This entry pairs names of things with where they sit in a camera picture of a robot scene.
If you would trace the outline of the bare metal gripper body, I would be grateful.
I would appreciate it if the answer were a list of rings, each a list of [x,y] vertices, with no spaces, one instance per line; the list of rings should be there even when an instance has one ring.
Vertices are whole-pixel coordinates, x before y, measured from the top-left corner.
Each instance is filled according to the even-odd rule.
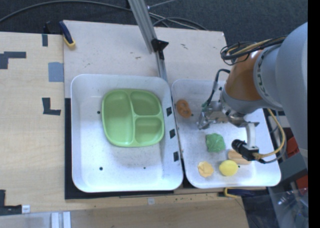
[[[201,105],[201,113],[205,116],[206,120],[212,120],[212,124],[226,124],[231,123],[237,128],[244,128],[249,124],[257,127],[260,123],[258,121],[251,122],[245,120],[245,114],[239,113],[231,109],[224,102],[220,101],[207,101]]]

